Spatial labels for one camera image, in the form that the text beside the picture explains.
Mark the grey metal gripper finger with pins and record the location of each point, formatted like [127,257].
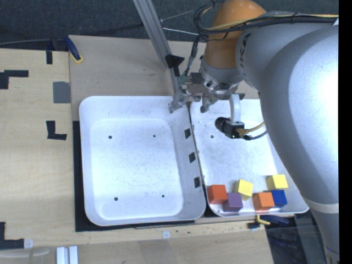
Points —
[177,102]
[208,103]

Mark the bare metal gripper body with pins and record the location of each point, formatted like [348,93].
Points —
[196,85]

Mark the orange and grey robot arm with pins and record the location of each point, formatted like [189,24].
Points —
[297,92]

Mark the white plastic tray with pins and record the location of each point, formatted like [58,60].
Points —
[137,164]
[233,158]

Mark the pale wood board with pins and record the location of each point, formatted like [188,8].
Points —
[115,70]

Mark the orange cube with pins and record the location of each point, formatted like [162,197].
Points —
[216,193]
[263,201]

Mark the yellow cube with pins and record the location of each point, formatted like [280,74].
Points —
[244,188]
[277,181]

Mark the purple cube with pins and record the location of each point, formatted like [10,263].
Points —
[233,202]

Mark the blue cube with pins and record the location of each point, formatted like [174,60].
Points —
[279,197]

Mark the black cylinder on white bracket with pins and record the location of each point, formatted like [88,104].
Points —
[229,128]

